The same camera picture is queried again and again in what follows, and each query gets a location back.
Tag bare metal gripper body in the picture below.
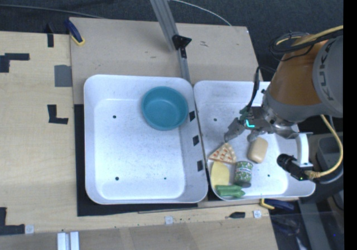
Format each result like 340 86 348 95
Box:
244 105 301 140

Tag beige toy bread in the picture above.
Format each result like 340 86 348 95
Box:
247 137 269 164

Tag toy pizza slice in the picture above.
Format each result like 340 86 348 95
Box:
208 142 238 164

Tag green printed can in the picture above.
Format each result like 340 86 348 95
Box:
233 160 254 188

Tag yellow toy cheese slice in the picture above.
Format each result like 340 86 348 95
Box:
210 161 231 187

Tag white plastic tray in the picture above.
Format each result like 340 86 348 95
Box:
83 74 209 205
193 80 317 202

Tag green toy beans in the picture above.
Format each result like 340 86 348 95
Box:
215 184 247 198

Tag teal bowl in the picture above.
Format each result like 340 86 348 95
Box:
141 86 190 132

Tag pale wood board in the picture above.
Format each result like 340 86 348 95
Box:
69 17 271 216

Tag black cylinder on white bracket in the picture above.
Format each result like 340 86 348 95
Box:
276 131 315 181

